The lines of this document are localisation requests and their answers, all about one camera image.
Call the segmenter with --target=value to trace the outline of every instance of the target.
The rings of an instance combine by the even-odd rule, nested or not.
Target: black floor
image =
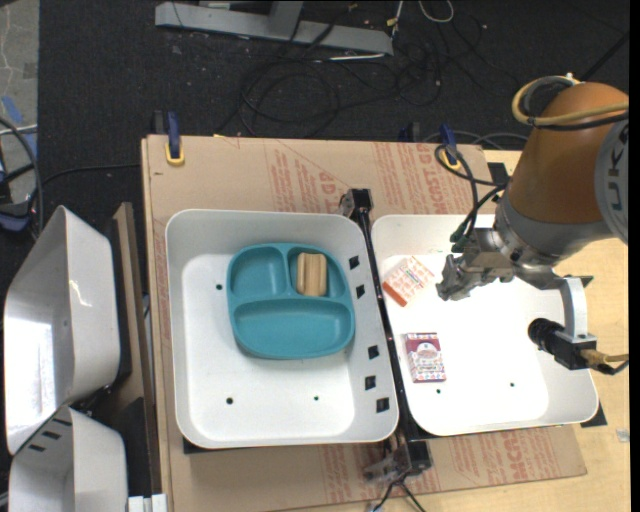
[[[630,0],[454,1],[449,23],[404,2],[395,56],[366,62],[327,61],[345,55],[337,50],[156,28],[158,3],[41,0],[40,13],[45,218],[62,204],[100,229],[129,201],[143,265],[137,165],[155,110],[176,111],[189,135],[394,141],[412,122],[420,138],[441,123],[527,135],[511,98],[542,76],[572,72],[629,92]],[[446,2],[422,4],[434,17],[449,14]],[[388,30],[397,2],[348,5],[306,2],[303,18]],[[522,147],[518,138],[494,140]],[[104,168],[114,165],[122,167]],[[0,232],[2,297],[32,244],[28,234]]]

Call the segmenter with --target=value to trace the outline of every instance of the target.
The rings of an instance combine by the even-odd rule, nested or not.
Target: blue divided plate
[[[327,259],[327,293],[296,291],[298,255]],[[345,348],[355,333],[355,313],[341,265],[312,245],[274,243],[245,247],[227,272],[229,318],[238,344],[268,359],[307,359]]]

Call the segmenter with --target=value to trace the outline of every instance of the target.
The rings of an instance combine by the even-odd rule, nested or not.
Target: white tray
[[[243,247],[274,242],[321,247],[342,265],[356,317],[355,339],[345,350],[286,361],[251,357],[238,347],[224,289],[227,266]],[[374,442],[393,433],[393,376],[364,237],[354,222],[329,214],[186,210],[168,223],[166,243],[176,415],[186,439],[216,449]],[[353,269],[351,258],[358,259]]]
[[[460,301],[439,298],[435,283],[450,253],[449,236],[463,218],[390,215],[372,228],[381,279],[411,255],[435,274],[431,286],[404,308],[385,293],[413,418],[439,436],[590,419],[598,396],[589,370],[567,370],[527,335],[535,318],[564,323],[559,291],[540,291],[514,279],[476,288]],[[480,215],[477,226],[491,227],[493,219]],[[403,340],[407,332],[438,334],[444,382],[413,382]]]
[[[66,406],[11,462],[11,512],[122,512],[127,500],[122,438]]]
[[[4,306],[5,427],[12,454],[61,405],[116,378],[113,272],[109,240],[58,207]]]

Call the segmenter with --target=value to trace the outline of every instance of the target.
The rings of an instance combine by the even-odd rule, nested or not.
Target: cardboard
[[[189,208],[336,212],[350,188],[371,189],[374,219],[461,214],[471,206],[469,184],[437,164],[432,144],[182,137],[185,163],[179,167],[166,161],[165,144],[166,137],[149,136],[142,155],[161,478],[169,509],[266,512],[376,501],[384,487],[365,482],[362,471],[382,458],[377,444],[185,454],[175,420],[165,226]],[[476,178],[489,179],[482,150],[460,149]],[[489,202],[481,211],[492,207]],[[407,481],[417,494],[586,473],[571,426],[437,438],[429,447],[434,468]],[[363,509],[354,507],[344,510]]]

